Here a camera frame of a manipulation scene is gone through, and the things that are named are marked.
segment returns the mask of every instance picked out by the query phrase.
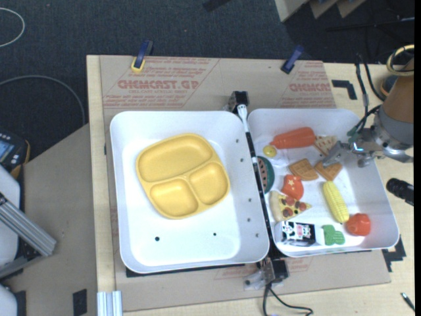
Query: toy watermelon slice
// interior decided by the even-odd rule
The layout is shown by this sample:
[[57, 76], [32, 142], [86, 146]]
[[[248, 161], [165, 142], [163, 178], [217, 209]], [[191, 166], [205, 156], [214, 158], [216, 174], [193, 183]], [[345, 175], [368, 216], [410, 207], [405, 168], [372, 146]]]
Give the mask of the toy watermelon slice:
[[275, 172], [270, 161], [264, 157], [258, 156], [260, 179], [264, 193], [268, 193], [275, 182]]

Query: wooden table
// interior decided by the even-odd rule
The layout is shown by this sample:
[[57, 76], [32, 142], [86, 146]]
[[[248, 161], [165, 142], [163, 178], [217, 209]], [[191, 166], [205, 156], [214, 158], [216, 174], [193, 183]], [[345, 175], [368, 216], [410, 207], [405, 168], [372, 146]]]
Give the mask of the wooden table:
[[[363, 116], [361, 91], [351, 64], [324, 64], [329, 80], [348, 80], [355, 87], [358, 100], [351, 101], [346, 89], [333, 88], [332, 93], [338, 108], [354, 111]], [[370, 72], [375, 85], [388, 75], [385, 66], [370, 65]], [[368, 80], [363, 73], [363, 80], [370, 96], [370, 106], [380, 101], [370, 91]], [[89, 127], [91, 135], [93, 207], [95, 217], [95, 242], [98, 292], [116, 290], [114, 259], [111, 238], [111, 215], [109, 209], [109, 190], [107, 160], [104, 155], [105, 131], [103, 121], [103, 102], [101, 94], [100, 58], [87, 56], [87, 82], [89, 95]], [[414, 182], [414, 165], [401, 164], [390, 159], [376, 161], [384, 184], [390, 178], [398, 178], [410, 184]], [[410, 315], [409, 306], [404, 302], [401, 292], [405, 292], [412, 301], [415, 299], [414, 279], [414, 208], [402, 199], [387, 193], [397, 219], [406, 257], [403, 261], [393, 262], [391, 283], [376, 286], [361, 286], [338, 290], [323, 290], [302, 294], [282, 296], [291, 305], [311, 307], [315, 315]], [[267, 310], [270, 313], [293, 315], [294, 311], [282, 306], [273, 297], [268, 299]], [[262, 298], [247, 298], [229, 302], [214, 302], [187, 305], [145, 311], [124, 313], [125, 315], [262, 315]]]

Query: white tray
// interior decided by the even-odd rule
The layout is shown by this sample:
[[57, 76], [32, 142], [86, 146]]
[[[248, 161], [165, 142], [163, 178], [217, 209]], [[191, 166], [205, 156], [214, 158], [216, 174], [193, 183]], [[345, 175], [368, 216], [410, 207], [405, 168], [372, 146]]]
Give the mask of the white tray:
[[[110, 126], [116, 181], [120, 254], [127, 268], [156, 273], [255, 263], [269, 238], [247, 140], [240, 119], [227, 111], [126, 111]], [[168, 219], [147, 199], [136, 157], [178, 134], [206, 138], [230, 179], [230, 193], [215, 207], [185, 219]]]
[[[359, 118], [346, 109], [257, 109], [252, 111], [248, 118], [255, 152], [272, 163], [276, 177], [272, 189], [278, 191], [282, 188], [284, 176], [291, 174], [288, 165], [303, 158], [307, 158], [312, 165], [315, 165], [323, 156], [314, 146], [309, 146], [278, 150], [277, 156], [268, 158], [263, 154], [262, 149], [272, 141], [275, 135], [309, 126], [316, 135], [334, 135], [338, 140], [347, 142], [347, 131], [358, 121]], [[311, 204], [312, 208], [290, 221], [314, 224], [316, 228], [319, 228], [318, 231], [321, 226], [332, 224], [336, 230], [344, 234], [345, 243], [341, 246], [337, 244], [326, 246], [322, 242], [316, 246], [303, 247], [283, 244], [277, 240], [276, 246], [282, 253], [291, 257], [301, 257], [384, 249], [393, 247], [397, 243], [399, 229], [375, 162], [367, 167], [359, 168], [356, 155], [348, 153], [341, 172], [334, 179], [335, 185], [347, 204], [350, 216], [355, 213], [366, 213], [370, 217], [372, 230], [367, 236], [352, 236], [342, 224], [334, 221], [322, 192], [321, 186], [325, 181], [322, 176], [319, 176], [317, 180], [303, 181], [304, 195], [301, 201]], [[274, 233], [276, 221], [268, 204], [269, 194], [265, 196], [270, 226]]]

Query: electronic device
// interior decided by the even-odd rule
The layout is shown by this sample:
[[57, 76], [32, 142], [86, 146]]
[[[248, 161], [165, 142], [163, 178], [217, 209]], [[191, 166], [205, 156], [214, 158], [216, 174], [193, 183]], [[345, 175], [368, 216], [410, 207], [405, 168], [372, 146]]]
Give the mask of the electronic device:
[[[392, 158], [402, 163], [413, 163], [414, 157], [406, 151], [414, 146], [414, 58], [402, 70], [388, 69], [397, 76], [385, 101], [349, 131], [347, 143], [338, 141], [323, 160], [325, 167], [340, 162], [346, 153], [355, 153], [358, 166], [367, 166], [371, 160]], [[374, 114], [374, 122], [364, 128], [368, 115]]]
[[20, 167], [27, 163], [30, 145], [23, 138], [0, 127], [0, 165], [17, 178]]

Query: black fabric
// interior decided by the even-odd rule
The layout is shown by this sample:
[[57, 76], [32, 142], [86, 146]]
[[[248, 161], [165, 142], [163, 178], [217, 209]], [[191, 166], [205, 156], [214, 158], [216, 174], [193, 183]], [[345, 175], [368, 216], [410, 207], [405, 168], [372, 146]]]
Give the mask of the black fabric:
[[[51, 80], [70, 86], [87, 113], [86, 55], [136, 56], [144, 39], [155, 56], [300, 59], [385, 63], [397, 47], [414, 43], [414, 23], [327, 32], [326, 28], [414, 16], [414, 0], [367, 0], [346, 18], [336, 6], [315, 19], [309, 4], [284, 23], [274, 0], [0, 0], [23, 17], [26, 29], [0, 47], [0, 126], [27, 139], [36, 157], [81, 127], [75, 97]], [[0, 11], [0, 45], [20, 31], [18, 17]]]

